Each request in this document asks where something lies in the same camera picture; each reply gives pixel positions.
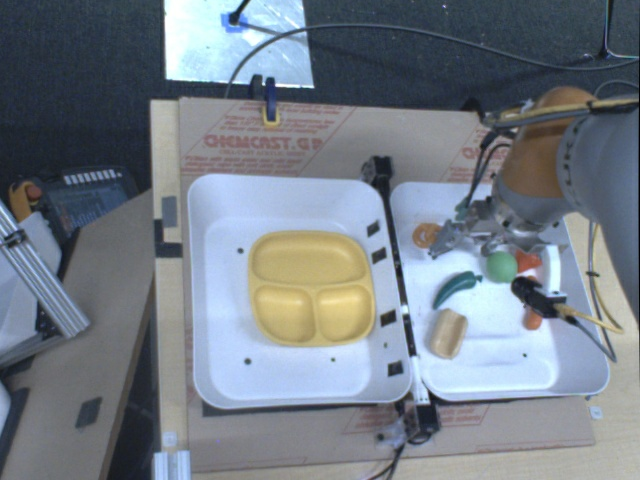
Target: green ball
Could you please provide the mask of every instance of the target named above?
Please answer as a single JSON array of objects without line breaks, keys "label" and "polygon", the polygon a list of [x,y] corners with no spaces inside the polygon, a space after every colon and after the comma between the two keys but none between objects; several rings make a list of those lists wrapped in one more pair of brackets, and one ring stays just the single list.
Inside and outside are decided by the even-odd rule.
[{"label": "green ball", "polygon": [[497,251],[487,258],[487,277],[496,283],[510,283],[518,273],[518,262],[504,251]]}]

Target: yellow plate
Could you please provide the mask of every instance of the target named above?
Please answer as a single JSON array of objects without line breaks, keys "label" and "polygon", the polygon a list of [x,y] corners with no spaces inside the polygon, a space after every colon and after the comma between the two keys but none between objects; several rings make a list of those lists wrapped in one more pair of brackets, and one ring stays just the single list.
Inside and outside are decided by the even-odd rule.
[{"label": "yellow plate", "polygon": [[375,321],[371,269],[353,239],[325,231],[261,237],[249,254],[249,291],[260,330],[282,345],[344,345]]}]

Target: black fabric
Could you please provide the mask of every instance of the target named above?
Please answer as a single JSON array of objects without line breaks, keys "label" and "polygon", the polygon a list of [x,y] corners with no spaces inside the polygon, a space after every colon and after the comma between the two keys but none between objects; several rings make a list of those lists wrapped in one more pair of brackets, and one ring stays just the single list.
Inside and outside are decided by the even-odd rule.
[{"label": "black fabric", "polygon": [[[303,0],[308,24],[424,27],[547,62],[600,49],[604,0]],[[615,0],[610,45],[638,52],[638,0]],[[0,0],[0,194],[19,175],[121,164],[150,185],[149,100],[222,95],[164,79],[163,0]],[[494,109],[557,85],[638,80],[638,65],[575,74],[530,67],[402,33],[311,35],[315,90],[282,99],[410,108]],[[236,87],[233,97],[247,97]]]}]

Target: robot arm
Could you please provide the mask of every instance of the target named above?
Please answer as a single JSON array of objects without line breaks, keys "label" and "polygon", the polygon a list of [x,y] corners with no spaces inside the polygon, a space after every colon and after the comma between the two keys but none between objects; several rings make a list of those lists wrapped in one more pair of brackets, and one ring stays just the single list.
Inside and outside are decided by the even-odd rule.
[{"label": "robot arm", "polygon": [[[473,201],[463,222],[448,221],[431,255],[465,236],[482,238],[484,254],[503,243],[534,252],[544,246],[541,231],[578,211],[600,224],[638,319],[638,100],[628,101],[623,112],[609,108],[522,126],[491,197]],[[563,87],[545,94],[534,109],[594,102],[587,92]]]}]

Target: cardboard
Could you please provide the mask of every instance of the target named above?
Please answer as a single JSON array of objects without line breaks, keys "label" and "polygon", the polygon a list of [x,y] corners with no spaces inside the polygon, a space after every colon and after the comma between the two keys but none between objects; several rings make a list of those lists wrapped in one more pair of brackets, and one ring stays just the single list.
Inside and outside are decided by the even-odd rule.
[{"label": "cardboard", "polygon": [[[464,112],[289,103],[279,108],[284,126],[267,129],[257,102],[182,99],[179,103],[152,104],[154,186],[162,187],[154,194],[155,215],[162,217],[163,200],[177,199],[181,230],[171,226],[165,236],[170,234],[176,243],[185,244],[184,307],[167,304],[166,313],[159,311],[160,319],[171,319],[174,324],[181,310],[185,318],[184,362],[170,358],[165,351],[162,371],[167,376],[163,378],[161,373],[160,377],[161,396],[165,387],[172,393],[166,403],[161,401],[165,415],[161,428],[165,437],[172,438],[165,441],[163,449],[189,449],[194,472],[388,458],[389,446],[380,446],[375,437],[397,419],[397,414],[393,405],[249,412],[203,405],[191,373],[190,278],[183,202],[190,183],[209,172],[357,178],[361,165],[372,155],[393,157],[393,185],[409,180],[466,183],[477,158],[477,144],[485,133],[477,116]],[[501,159],[492,160],[487,175]],[[176,163],[180,180],[174,177]],[[163,269],[157,279],[159,304],[167,296],[175,302],[175,295],[163,289],[163,284],[177,285],[179,262],[157,259]],[[171,272],[164,270],[169,264]],[[182,341],[176,338],[178,332],[175,327],[160,325],[161,348],[165,339],[175,344]],[[181,374],[185,379],[182,394],[175,385]],[[578,397],[449,405],[440,409],[440,416],[442,430],[427,445],[408,449],[407,456],[594,444],[584,400]],[[203,474],[197,478],[209,477]]]},{"label": "cardboard", "polygon": [[151,312],[151,203],[147,192],[81,230],[64,286],[91,325],[6,379],[29,394],[2,478],[107,477]]}]

